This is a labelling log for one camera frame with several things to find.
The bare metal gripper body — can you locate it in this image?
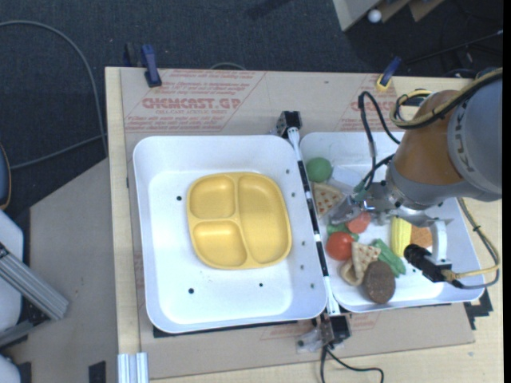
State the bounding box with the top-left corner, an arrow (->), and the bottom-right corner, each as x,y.
351,180 -> 426,219

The green leaf piece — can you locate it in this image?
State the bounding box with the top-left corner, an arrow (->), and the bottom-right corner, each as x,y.
327,221 -> 360,242

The orange carrot slice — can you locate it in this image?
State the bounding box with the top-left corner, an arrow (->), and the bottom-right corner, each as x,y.
346,211 -> 373,235

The pizza slice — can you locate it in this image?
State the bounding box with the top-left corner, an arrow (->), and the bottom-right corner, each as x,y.
311,181 -> 345,220
351,241 -> 382,285

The yellow corn cob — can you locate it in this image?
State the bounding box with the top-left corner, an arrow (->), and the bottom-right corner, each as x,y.
390,215 -> 414,259

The thin black and white rod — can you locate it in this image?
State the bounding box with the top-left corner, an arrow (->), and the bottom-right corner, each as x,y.
287,128 -> 335,315

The red tomato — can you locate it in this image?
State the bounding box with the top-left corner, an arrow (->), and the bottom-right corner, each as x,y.
325,231 -> 356,262

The green pea pod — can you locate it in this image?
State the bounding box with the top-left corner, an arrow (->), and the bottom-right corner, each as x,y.
372,238 -> 407,277

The orange brown biscuit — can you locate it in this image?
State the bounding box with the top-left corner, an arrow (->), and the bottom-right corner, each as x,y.
410,225 -> 434,251

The green ball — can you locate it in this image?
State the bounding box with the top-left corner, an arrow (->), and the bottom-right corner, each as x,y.
305,156 -> 334,184

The tan pastry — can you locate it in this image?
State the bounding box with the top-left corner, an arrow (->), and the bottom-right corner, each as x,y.
339,257 -> 365,286

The brown round patty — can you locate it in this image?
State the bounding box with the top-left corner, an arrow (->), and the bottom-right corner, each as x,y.
362,260 -> 397,305

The white plastic tray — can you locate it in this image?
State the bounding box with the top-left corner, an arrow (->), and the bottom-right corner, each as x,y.
132,134 -> 330,334
299,131 -> 486,314

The yellow divided plate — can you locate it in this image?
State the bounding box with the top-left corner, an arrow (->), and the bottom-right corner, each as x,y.
185,171 -> 294,271

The brown cardboard board red print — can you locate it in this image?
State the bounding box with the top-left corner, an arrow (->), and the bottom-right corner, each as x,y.
119,68 -> 477,381

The black cylinder on white bracket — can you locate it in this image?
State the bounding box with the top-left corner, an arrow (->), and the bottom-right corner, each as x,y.
398,212 -> 455,283

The black block with thin wires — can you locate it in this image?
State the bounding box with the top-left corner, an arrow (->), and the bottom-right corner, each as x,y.
297,313 -> 353,353
274,110 -> 303,138

